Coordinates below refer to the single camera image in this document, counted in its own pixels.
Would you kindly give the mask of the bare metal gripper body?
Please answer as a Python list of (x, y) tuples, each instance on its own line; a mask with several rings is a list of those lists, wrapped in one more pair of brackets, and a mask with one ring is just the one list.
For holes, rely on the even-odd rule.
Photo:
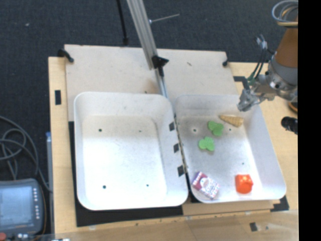
[(297, 71), (278, 73), (268, 70), (255, 78), (250, 94), (258, 96), (260, 100), (274, 100), (278, 96), (287, 101), (297, 101), (297, 83)]

